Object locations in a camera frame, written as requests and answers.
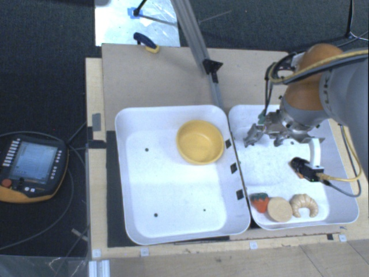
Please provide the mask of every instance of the red button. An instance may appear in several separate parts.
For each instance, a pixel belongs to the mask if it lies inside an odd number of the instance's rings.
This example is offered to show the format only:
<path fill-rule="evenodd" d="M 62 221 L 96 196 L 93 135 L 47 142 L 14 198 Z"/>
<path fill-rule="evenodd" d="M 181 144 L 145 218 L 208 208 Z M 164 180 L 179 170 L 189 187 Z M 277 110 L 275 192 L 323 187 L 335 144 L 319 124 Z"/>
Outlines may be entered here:
<path fill-rule="evenodd" d="M 4 188 L 10 188 L 12 186 L 12 180 L 8 179 L 8 178 L 5 178 L 5 179 L 2 180 L 1 185 Z"/>

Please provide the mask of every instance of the yellow bowl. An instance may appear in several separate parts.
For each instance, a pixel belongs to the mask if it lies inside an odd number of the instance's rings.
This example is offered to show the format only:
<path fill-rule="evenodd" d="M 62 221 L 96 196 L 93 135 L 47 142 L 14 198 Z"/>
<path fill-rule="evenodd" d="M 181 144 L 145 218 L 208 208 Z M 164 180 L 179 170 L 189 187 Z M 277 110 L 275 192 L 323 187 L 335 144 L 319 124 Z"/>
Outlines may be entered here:
<path fill-rule="evenodd" d="M 177 132 L 176 142 L 183 159 L 197 165 L 215 162 L 224 150 L 223 136 L 218 128 L 203 120 L 183 124 Z"/>

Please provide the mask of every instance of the wooden table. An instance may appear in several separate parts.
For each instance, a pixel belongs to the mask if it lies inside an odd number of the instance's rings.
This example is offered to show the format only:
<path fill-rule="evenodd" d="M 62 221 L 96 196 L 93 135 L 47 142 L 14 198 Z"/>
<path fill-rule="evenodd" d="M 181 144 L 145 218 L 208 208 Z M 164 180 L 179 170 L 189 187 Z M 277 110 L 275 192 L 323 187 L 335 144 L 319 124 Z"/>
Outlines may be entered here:
<path fill-rule="evenodd" d="M 285 55 L 218 49 L 209 49 L 209 54 L 224 62 L 219 80 L 226 113 L 237 104 L 262 104 L 264 72 Z M 103 61 L 105 72 L 114 70 L 104 77 Z M 106 130 L 114 130 L 114 117 L 125 107 L 212 102 L 209 83 L 197 81 L 202 76 L 188 48 L 162 47 L 153 55 L 140 46 L 109 44 L 103 46 L 103 61 L 86 59 L 88 126 L 92 126 L 93 115 L 101 116 L 100 130 L 93 131 L 94 140 L 106 140 Z M 155 81 L 143 81 L 146 77 Z M 129 90 L 121 89 L 124 85 Z M 171 93 L 163 93 L 163 87 L 168 86 Z M 284 89 L 276 87 L 271 103 L 278 104 Z M 338 126 L 333 129 L 347 173 L 353 175 Z M 357 199 L 360 215 L 352 224 L 253 229 L 221 242 L 108 248 L 105 149 L 88 149 L 88 162 L 91 258 L 113 259 L 112 276 L 364 276 L 369 271 L 368 183 L 364 176 L 360 179 L 363 194 Z"/>

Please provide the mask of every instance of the white tray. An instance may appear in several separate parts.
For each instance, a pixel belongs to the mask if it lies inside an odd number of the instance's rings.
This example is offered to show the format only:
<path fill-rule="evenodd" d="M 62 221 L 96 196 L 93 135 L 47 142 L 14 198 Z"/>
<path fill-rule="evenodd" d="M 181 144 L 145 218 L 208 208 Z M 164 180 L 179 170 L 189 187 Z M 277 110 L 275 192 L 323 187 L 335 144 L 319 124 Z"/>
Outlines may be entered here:
<path fill-rule="evenodd" d="M 269 111 L 277 109 L 278 106 L 269 106 Z M 294 194 L 307 193 L 318 203 L 319 214 L 310 218 L 309 210 L 301 208 L 301 218 L 292 217 L 286 223 L 277 223 L 268 217 L 268 213 L 261 214 L 251 207 L 255 222 L 266 230 L 354 222 L 359 216 L 355 198 L 339 193 L 320 182 L 312 183 L 299 179 L 288 165 L 294 157 L 310 160 L 308 144 L 285 140 L 283 145 L 275 147 L 273 140 L 264 135 L 255 146 L 244 147 L 243 138 L 247 136 L 252 124 L 257 123 L 262 110 L 263 106 L 238 105 L 229 112 L 229 125 L 248 196 L 265 192 L 269 197 L 280 196 L 289 201 Z M 319 129 L 312 130 L 310 134 L 325 137 L 321 144 L 321 166 L 325 168 L 325 172 L 336 177 L 347 177 L 328 121 L 323 122 Z M 349 183 L 332 183 L 352 193 Z"/>
<path fill-rule="evenodd" d="M 231 141 L 227 116 L 211 105 L 127 108 L 115 118 L 126 231 L 137 244 L 238 234 L 250 224 L 233 146 L 205 166 L 180 156 L 176 133 L 192 119 Z"/>

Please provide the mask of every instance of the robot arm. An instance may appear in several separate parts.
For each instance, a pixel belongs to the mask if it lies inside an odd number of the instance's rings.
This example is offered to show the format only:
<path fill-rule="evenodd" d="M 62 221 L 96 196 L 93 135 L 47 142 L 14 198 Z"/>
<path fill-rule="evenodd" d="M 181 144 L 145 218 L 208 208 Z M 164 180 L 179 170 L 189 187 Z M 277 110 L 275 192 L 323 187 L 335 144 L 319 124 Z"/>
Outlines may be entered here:
<path fill-rule="evenodd" d="M 295 72 L 341 54 L 335 46 L 317 44 L 303 54 Z M 312 73 L 301 81 L 290 83 L 280 109 L 266 115 L 263 125 L 254 124 L 244 144 L 247 147 L 255 143 L 263 134 L 275 139 L 276 147 L 288 138 L 309 143 L 312 137 L 308 132 L 328 118 L 349 128 L 360 164 L 368 177 L 367 51 L 366 58 L 360 61 L 332 66 L 326 72 Z"/>

